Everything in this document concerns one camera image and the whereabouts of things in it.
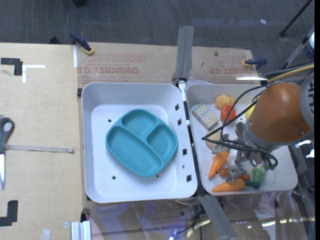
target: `beige round object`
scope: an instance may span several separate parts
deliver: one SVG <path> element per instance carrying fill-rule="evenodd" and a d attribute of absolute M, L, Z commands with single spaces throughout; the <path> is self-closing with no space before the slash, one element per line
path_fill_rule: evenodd
<path fill-rule="evenodd" d="M 210 134 L 210 133 L 212 133 L 212 132 L 213 132 L 213 130 L 210 130 L 210 131 L 208 131 L 208 132 L 206 133 L 206 135 L 208 135 L 208 134 Z M 212 134 L 211 136 L 209 136 L 208 139 L 209 139 L 209 140 L 212 140 L 212 141 L 218 141 L 218 140 L 220 140 L 220 137 L 221 137 L 221 136 L 220 136 L 220 131 L 218 131 L 218 132 Z M 216 146 L 215 143 L 209 142 L 209 141 L 207 141 L 207 140 L 205 140 L 205 144 L 206 144 L 206 146 L 207 146 L 210 150 L 212 150 L 212 149 Z"/>

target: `wooden surface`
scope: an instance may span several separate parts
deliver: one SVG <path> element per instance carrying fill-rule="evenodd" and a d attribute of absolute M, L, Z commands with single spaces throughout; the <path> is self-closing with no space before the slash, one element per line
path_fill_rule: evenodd
<path fill-rule="evenodd" d="M 2 43 L 1 58 L 19 58 L 27 69 L 27 83 L 14 76 L 14 66 L 0 65 L 0 117 L 15 129 L 10 145 L 73 147 L 73 153 L 5 152 L 5 189 L 0 190 L 0 217 L 18 200 L 17 222 L 0 227 L 1 240 L 36 240 L 43 229 L 50 240 L 70 239 L 64 222 L 79 221 L 82 178 L 78 74 L 73 46 Z"/>

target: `blue divided plate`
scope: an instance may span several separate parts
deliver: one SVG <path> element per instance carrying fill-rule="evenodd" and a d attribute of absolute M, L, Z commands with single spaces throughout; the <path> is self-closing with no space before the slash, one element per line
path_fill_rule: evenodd
<path fill-rule="evenodd" d="M 175 154 L 178 138 L 171 128 L 145 109 L 133 109 L 110 128 L 105 145 L 124 167 L 142 177 L 161 171 Z"/>

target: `red tomato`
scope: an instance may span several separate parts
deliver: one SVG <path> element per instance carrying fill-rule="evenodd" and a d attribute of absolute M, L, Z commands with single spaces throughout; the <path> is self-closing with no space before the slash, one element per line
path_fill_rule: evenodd
<path fill-rule="evenodd" d="M 221 108 L 221 112 L 220 112 L 220 119 L 222 121 L 225 121 L 229 111 L 231 109 L 231 106 L 230 105 L 224 105 L 222 108 Z M 228 116 L 228 119 L 226 120 L 227 122 L 229 122 L 230 120 L 234 119 L 237 115 L 237 112 L 235 110 L 235 108 L 232 109 L 230 115 Z"/>

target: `yellow cable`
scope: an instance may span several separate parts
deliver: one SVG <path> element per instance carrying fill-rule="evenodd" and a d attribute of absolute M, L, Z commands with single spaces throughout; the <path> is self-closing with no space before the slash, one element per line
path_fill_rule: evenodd
<path fill-rule="evenodd" d="M 284 74 L 281 74 L 281 75 L 277 75 L 273 78 L 270 78 L 267 80 L 268 83 L 271 83 L 275 80 L 278 80 L 278 79 L 281 79 L 281 78 L 284 78 L 284 77 L 287 77 L 289 75 L 292 75 L 292 74 L 295 74 L 295 73 L 299 73 L 299 72 L 302 72 L 302 71 L 306 71 L 306 70 L 311 70 L 311 69 L 314 69 L 315 68 L 315 64 L 311 64 L 309 66 L 303 66 L 303 67 L 300 67 L 300 68 L 297 68 L 295 70 L 292 70 L 292 71 L 289 71 L 287 73 L 284 73 Z"/>

